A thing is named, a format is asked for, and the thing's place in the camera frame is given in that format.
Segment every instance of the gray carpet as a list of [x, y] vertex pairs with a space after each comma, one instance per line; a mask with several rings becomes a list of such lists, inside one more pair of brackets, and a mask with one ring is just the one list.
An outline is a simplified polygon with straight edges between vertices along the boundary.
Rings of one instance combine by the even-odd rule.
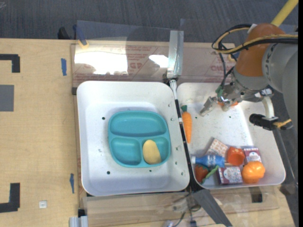
[[[288, 0], [0, 0], [0, 37], [57, 39], [60, 27], [72, 37], [78, 20], [112, 24], [182, 29], [186, 42], [213, 42], [223, 31], [242, 23], [271, 22]], [[298, 26], [298, 6], [284, 21], [290, 31]], [[240, 43], [245, 34], [225, 41]], [[277, 115], [287, 119], [283, 97], [273, 98]], [[298, 138], [292, 129], [276, 136], [287, 177], [284, 193], [298, 226]]]

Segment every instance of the wooden board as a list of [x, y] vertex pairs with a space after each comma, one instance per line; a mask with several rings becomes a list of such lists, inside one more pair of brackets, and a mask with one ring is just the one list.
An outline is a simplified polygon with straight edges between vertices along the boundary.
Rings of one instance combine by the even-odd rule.
[[[9, 201], [10, 183], [20, 183], [20, 208], [0, 213], [0, 226], [68, 226], [78, 215], [70, 44], [0, 40], [0, 53], [18, 54], [21, 64], [20, 73], [12, 73], [11, 62], [0, 61], [0, 84], [14, 85], [14, 111], [0, 112], [0, 203]], [[40, 209], [44, 200], [47, 208]]]
[[[278, 187], [264, 186], [260, 191], [262, 202], [252, 202], [248, 188], [211, 190], [211, 194], [234, 226], [294, 226], [285, 196]], [[179, 226], [187, 227], [191, 218], [187, 209], [191, 200], [187, 196], [186, 192], [175, 192], [82, 200], [90, 227], [127, 227], [130, 224], [162, 227], [168, 219], [176, 224], [184, 211], [186, 214]], [[198, 226], [215, 224], [203, 208], [193, 211], [192, 215]]]

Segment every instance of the toy carrot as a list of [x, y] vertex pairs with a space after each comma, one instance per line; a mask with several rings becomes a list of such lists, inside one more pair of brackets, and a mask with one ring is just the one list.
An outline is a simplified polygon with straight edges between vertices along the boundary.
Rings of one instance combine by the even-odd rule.
[[184, 131], [185, 131], [185, 136], [186, 140], [188, 143], [191, 141], [191, 132], [192, 132], [192, 127], [193, 127], [193, 121], [191, 118], [191, 115], [189, 112], [187, 112], [187, 105], [183, 105], [181, 107], [183, 114], [182, 114], [182, 120], [183, 120], [183, 125], [184, 125]]

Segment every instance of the black tape marking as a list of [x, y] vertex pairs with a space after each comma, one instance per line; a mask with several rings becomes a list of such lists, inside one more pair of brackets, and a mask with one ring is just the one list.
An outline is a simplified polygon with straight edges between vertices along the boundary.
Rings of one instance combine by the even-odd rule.
[[0, 213], [18, 211], [20, 208], [20, 183], [11, 183], [9, 202], [0, 203]]
[[20, 73], [20, 56], [17, 54], [0, 54], [0, 61], [11, 61], [11, 72]]

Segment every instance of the blue tape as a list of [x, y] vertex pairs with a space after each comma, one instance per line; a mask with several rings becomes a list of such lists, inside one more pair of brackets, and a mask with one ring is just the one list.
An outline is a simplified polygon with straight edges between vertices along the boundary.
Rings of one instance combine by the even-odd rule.
[[61, 58], [61, 69], [64, 76], [66, 76], [66, 60], [64, 58]]
[[71, 183], [71, 191], [72, 193], [75, 193], [75, 189], [74, 189], [74, 174], [71, 173], [71, 176], [70, 176], [70, 183]]

